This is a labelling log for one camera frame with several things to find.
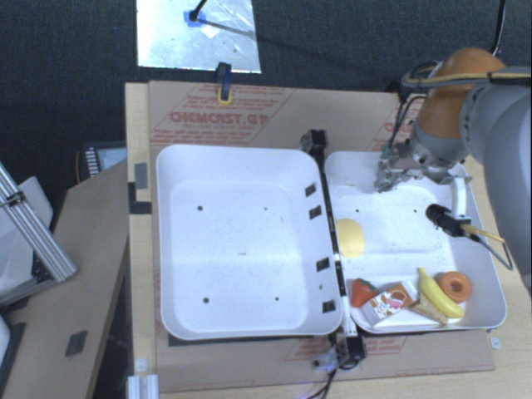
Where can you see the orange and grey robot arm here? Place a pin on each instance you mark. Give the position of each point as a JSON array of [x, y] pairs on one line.
[[494, 123]]

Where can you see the black cylinder on white bracket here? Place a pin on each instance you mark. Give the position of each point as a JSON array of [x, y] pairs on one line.
[[445, 218]]

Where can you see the thin black and white rod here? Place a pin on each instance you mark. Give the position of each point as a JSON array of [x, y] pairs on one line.
[[330, 223]]

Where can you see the yellow banana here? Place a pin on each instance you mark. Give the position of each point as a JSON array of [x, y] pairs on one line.
[[436, 295]]

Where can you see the orange and white carton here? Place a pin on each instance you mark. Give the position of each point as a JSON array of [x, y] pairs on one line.
[[388, 306]]

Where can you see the brown pizza slice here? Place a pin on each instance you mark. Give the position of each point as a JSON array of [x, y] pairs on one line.
[[428, 312]]

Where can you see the orange doughnut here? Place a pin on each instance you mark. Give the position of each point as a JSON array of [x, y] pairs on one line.
[[455, 287]]

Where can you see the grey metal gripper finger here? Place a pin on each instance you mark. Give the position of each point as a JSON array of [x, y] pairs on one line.
[[392, 179], [379, 182]]

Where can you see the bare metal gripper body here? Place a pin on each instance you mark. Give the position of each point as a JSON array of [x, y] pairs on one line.
[[432, 166]]

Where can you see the brown cardboard board red print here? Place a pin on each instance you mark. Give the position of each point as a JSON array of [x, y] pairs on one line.
[[266, 110]]

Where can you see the yellow oval biscuit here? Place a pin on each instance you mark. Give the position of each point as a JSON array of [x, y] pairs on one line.
[[350, 238]]

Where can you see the red strawberry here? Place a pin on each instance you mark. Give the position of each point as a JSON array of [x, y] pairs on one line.
[[361, 293]]

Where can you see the white plastic tray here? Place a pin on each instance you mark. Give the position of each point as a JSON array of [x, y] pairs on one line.
[[237, 243], [399, 231]]

